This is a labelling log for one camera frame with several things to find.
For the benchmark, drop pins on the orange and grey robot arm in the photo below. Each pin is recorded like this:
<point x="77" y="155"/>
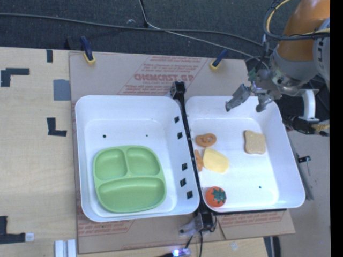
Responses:
<point x="305" y="33"/>

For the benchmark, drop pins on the orange carrot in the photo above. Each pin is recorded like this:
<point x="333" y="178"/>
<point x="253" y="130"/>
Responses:
<point x="198" y="160"/>

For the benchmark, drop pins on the brown cardboard board red print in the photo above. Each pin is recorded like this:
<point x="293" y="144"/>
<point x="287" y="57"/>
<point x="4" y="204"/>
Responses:
<point x="112" y="71"/>

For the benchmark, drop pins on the white plastic tray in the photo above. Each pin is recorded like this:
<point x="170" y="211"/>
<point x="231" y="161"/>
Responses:
<point x="128" y="127"/>
<point x="252" y="170"/>

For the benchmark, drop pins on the orange pretzel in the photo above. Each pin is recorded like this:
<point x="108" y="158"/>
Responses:
<point x="205" y="140"/>

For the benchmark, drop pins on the yellow cheese wedge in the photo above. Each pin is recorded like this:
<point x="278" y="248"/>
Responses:
<point x="215" y="160"/>

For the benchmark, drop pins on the black cylinder on white bracket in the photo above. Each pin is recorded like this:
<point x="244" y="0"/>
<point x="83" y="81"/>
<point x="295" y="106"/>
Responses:
<point x="308" y="114"/>

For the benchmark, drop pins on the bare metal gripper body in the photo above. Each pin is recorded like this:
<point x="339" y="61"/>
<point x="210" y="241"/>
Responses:
<point x="270" y="82"/>

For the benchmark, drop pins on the tan bread slice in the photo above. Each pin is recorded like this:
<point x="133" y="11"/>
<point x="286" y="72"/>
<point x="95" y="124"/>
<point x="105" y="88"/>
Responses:
<point x="254" y="142"/>

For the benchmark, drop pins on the red tomato green stem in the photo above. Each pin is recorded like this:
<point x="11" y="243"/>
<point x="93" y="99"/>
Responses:
<point x="215" y="196"/>

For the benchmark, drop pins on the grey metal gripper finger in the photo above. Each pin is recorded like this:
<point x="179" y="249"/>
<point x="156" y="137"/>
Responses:
<point x="237" y="97"/>
<point x="264" y="102"/>

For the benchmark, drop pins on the thin black rod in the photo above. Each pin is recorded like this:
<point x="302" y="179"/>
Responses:
<point x="190" y="149"/>

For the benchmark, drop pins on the green divided plate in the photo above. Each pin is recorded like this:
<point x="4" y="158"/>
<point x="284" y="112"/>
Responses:
<point x="129" y="178"/>

